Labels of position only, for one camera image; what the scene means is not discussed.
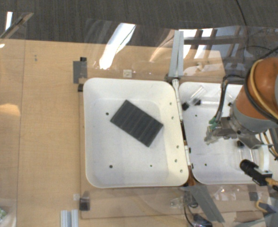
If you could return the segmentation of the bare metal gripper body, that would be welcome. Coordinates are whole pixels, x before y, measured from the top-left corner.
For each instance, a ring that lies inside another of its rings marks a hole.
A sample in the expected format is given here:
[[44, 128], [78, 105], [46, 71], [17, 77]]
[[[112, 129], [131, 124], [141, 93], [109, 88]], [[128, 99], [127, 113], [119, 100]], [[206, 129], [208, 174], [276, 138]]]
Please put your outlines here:
[[236, 139], [237, 133], [231, 126], [231, 118], [222, 117], [212, 130], [212, 135], [217, 138]]

